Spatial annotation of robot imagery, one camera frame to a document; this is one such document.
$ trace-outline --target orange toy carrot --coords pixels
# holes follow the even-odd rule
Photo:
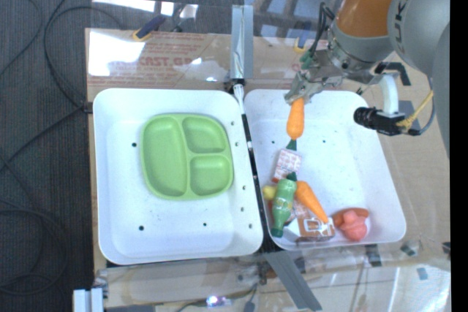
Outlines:
[[[315,196],[314,191],[306,181],[299,180],[296,182],[297,189],[295,191],[296,199],[310,209],[321,222],[328,223],[328,216],[322,208],[319,200]]]
[[[296,149],[296,140],[304,131],[304,98],[301,96],[291,104],[290,115],[287,118],[286,132],[290,136],[291,141],[287,146],[289,150]]]

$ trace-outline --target toy bottle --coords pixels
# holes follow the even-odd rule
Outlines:
[[[296,174],[292,172],[286,178],[281,179],[276,187],[276,195],[271,207],[273,215],[271,235],[274,237],[283,236],[284,223],[290,217],[293,208],[294,193],[297,189],[296,181]]]

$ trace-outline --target small package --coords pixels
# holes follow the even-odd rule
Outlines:
[[[310,210],[297,199],[292,202],[291,216],[286,223],[293,221],[296,218],[312,218]]]
[[[331,217],[327,224],[317,217],[297,217],[284,227],[283,233],[291,242],[322,242],[335,236],[335,226]]]
[[[278,161],[271,180],[278,183],[279,180],[286,178],[292,172],[298,172],[301,166],[302,156],[297,152],[283,148],[279,152]]]

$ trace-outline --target yellow cable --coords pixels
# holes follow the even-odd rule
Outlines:
[[[427,94],[423,102],[419,104],[419,107],[414,111],[414,113],[406,117],[404,120],[397,122],[396,125],[405,128],[405,130],[408,130],[411,127],[412,123],[415,122],[421,110],[423,110],[423,108],[429,103],[429,100],[432,99],[433,95],[434,95],[434,92],[430,90],[429,94]]]

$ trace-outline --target green plate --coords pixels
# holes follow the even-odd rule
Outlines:
[[[165,199],[202,199],[233,183],[233,157],[224,127],[205,115],[164,114],[141,132],[143,174]]]

